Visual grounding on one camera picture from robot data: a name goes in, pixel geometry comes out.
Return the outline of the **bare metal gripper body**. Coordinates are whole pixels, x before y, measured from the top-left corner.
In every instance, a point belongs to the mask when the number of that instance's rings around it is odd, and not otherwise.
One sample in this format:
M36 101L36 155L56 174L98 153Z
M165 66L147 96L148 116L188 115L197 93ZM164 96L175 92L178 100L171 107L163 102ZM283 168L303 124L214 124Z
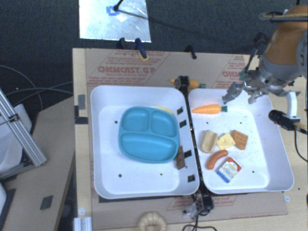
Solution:
M284 87L288 82L276 78L265 68L257 68L256 70L248 70L245 74L244 90L255 94L272 93L276 96L286 96L287 91Z

